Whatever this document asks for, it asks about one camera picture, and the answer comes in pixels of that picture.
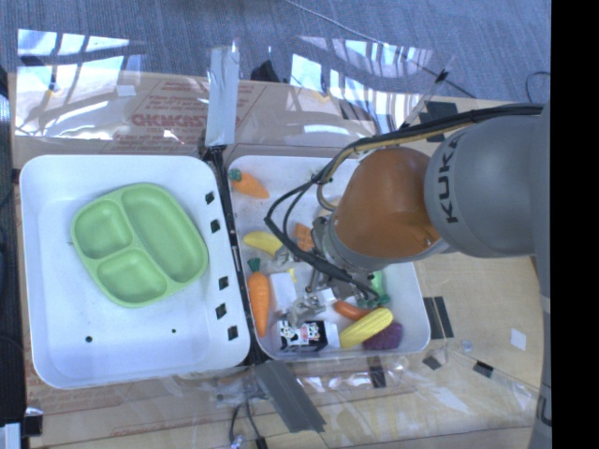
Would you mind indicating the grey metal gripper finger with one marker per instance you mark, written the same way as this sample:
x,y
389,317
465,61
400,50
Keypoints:
x,y
297,315
316,304

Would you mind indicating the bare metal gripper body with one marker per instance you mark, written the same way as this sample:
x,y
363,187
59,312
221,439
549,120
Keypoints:
x,y
338,289

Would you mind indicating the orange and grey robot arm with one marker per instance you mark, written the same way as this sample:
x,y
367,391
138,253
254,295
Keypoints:
x,y
486,190

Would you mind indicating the black and white cow carton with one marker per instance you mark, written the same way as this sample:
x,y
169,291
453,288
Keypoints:
x,y
306,335

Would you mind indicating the orange sausage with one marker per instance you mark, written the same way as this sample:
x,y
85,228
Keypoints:
x,y
348,310

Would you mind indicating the green toy vegetable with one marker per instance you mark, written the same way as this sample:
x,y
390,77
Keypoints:
x,y
378,287

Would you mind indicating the large orange carrot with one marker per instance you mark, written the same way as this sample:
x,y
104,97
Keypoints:
x,y
258,297

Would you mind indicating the yellow corn cob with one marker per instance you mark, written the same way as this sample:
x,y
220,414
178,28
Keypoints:
x,y
366,328

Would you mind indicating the orange waffle biscuit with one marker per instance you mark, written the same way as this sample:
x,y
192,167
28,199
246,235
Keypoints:
x,y
303,236

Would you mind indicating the purple grapes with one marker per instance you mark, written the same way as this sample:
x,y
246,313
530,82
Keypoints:
x,y
386,337

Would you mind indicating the white plastic tray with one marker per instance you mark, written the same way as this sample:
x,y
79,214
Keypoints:
x,y
412,297
117,344

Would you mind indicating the yellow banana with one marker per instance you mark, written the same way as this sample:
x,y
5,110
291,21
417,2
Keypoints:
x,y
263,242

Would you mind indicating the small orange carrot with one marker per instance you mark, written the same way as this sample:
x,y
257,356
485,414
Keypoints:
x,y
250,186

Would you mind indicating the green divided plate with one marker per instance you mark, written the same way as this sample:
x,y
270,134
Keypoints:
x,y
140,243

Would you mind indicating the brown cardboard board red print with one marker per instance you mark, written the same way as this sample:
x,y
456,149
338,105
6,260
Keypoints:
x,y
164,110

